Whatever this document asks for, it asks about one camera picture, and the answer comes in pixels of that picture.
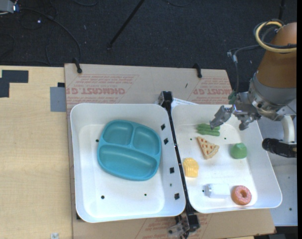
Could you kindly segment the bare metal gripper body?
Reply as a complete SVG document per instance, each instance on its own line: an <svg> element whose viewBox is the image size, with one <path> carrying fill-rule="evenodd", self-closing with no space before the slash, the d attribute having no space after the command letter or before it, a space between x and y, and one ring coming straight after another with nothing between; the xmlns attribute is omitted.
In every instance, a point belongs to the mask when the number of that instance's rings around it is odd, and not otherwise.
<svg viewBox="0 0 302 239"><path fill-rule="evenodd" d="M295 118L295 111L288 105L270 103L255 92L232 92L231 105L231 113L241 120L259 120L265 117L272 121L281 121L288 116Z"/></svg>

